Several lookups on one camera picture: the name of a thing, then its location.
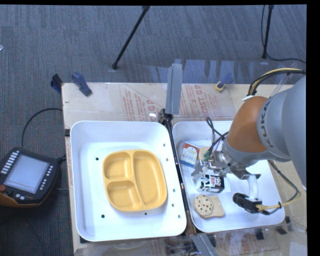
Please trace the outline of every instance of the gray carpet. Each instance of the gray carpet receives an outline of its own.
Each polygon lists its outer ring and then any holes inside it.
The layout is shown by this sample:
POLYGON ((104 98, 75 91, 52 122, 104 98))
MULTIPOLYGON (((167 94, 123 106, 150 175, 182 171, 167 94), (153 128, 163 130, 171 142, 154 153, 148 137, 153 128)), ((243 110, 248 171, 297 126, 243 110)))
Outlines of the gray carpet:
MULTIPOLYGON (((113 70, 141 13, 141 6, 0 4, 1 158, 21 146, 35 113, 62 108, 54 74, 68 83, 75 71, 87 82, 167 83, 168 68, 181 63, 183 83, 215 84, 231 73, 232 83, 250 84, 270 70, 306 69, 307 5, 290 4, 272 9, 267 58, 268 5, 151 6, 113 70)), ((23 147, 63 156, 62 112, 37 115, 23 147)), ((57 187, 67 187, 66 171, 64 161, 57 187)), ((0 207, 0 255, 73 255, 68 192, 55 189, 37 208, 0 207)))

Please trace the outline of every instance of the black pole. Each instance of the black pole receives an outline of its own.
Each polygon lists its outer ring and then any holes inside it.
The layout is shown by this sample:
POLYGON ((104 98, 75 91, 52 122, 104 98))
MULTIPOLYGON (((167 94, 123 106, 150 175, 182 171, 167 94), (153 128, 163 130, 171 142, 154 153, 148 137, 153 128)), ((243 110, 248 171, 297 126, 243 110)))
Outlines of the black pole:
POLYGON ((268 20, 267 20, 267 24, 266 24, 265 41, 264 41, 264 45, 263 45, 263 54, 262 54, 262 58, 263 59, 267 58, 267 45, 268 45, 271 14, 272 14, 272 9, 273 8, 274 8, 274 5, 273 4, 269 4, 268 20))
POLYGON ((126 48, 127 48, 128 44, 129 44, 129 43, 130 43, 130 41, 131 41, 131 38, 134 36, 134 34, 135 34, 135 32, 136 32, 137 28, 139 27, 139 25, 140 25, 141 21, 143 20, 143 18, 144 18, 144 16, 145 16, 145 14, 146 14, 146 13, 147 13, 147 11, 149 10, 149 8, 150 8, 150 6, 149 6, 149 5, 144 5, 144 6, 142 7, 143 12, 141 13, 141 15, 140 15, 140 17, 139 17, 138 21, 136 22, 136 24, 135 24, 135 26, 134 26, 133 30, 131 31, 131 34, 129 35, 128 39, 126 40, 126 42, 125 42, 125 44, 124 44, 124 46, 123 46, 123 48, 121 49, 121 52, 120 52, 120 54, 119 54, 118 58, 116 58, 115 62, 112 64, 112 68, 113 68, 114 70, 116 70, 116 69, 118 68, 118 62, 120 61, 120 59, 121 59, 121 57, 122 57, 122 54, 124 54, 124 52, 125 52, 125 50, 126 50, 126 48))

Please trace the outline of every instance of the yellow divided plate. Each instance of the yellow divided plate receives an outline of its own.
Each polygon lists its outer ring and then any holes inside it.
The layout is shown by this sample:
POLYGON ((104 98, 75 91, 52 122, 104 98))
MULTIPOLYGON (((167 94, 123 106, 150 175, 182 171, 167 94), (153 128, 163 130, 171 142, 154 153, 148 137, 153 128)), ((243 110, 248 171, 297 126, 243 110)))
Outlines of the yellow divided plate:
POLYGON ((122 150, 107 155, 103 160, 102 174, 106 196, 120 211, 154 209, 167 199, 161 163, 148 150, 122 150))

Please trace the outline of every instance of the black camera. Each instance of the black camera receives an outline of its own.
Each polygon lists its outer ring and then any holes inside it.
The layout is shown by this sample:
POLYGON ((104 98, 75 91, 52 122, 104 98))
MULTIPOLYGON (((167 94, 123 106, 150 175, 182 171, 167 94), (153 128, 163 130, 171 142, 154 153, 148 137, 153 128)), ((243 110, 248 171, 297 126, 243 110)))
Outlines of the black camera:
POLYGON ((259 213, 256 205, 262 205, 262 200, 250 199, 246 194, 235 193, 232 199, 238 206, 244 208, 246 211, 252 214, 259 213))

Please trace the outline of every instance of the table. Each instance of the table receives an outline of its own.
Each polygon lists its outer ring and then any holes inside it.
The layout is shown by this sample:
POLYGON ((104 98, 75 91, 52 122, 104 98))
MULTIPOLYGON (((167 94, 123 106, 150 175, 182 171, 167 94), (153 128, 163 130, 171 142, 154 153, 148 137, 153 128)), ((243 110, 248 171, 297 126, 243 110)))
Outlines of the table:
MULTIPOLYGON (((92 95, 86 97, 81 93, 79 87, 74 83, 64 83, 61 86, 63 118, 65 127, 65 145, 67 156, 67 173, 69 185, 70 211, 72 223, 73 251, 76 255, 87 255, 102 243, 81 243, 76 228, 74 187, 72 175, 71 146, 69 132, 73 124, 78 121, 151 121, 157 120, 157 114, 165 108, 167 84, 165 83, 87 83, 92 90, 92 95)), ((180 115, 174 116, 173 121, 205 121, 206 117, 214 117, 215 120, 232 120, 242 105, 242 99, 247 95, 248 84, 227 84, 222 92, 214 89, 214 84, 182 84, 180 115)), ((283 85, 281 91, 289 89, 292 85, 283 85)), ((262 84, 257 96, 269 97, 276 88, 274 84, 262 84)), ((280 170, 298 187, 301 197, 285 209, 285 215, 291 223, 285 221, 281 226, 267 228, 270 231, 269 241, 273 245, 265 246, 263 255, 274 255, 274 250, 280 250, 281 255, 289 255, 290 251, 307 251, 307 193, 303 190, 299 176, 291 161, 277 163, 280 170)), ((293 189, 277 175, 273 174, 283 202, 288 200, 294 193, 293 189)), ((247 243, 251 248, 243 248, 243 241, 238 240, 242 231, 228 232, 223 234, 224 246, 216 246, 216 251, 224 255, 238 255, 242 253, 253 253, 262 255, 259 243, 247 243)), ((150 255, 161 255, 164 253, 164 240, 159 244, 138 244, 136 247, 148 247, 150 255)))

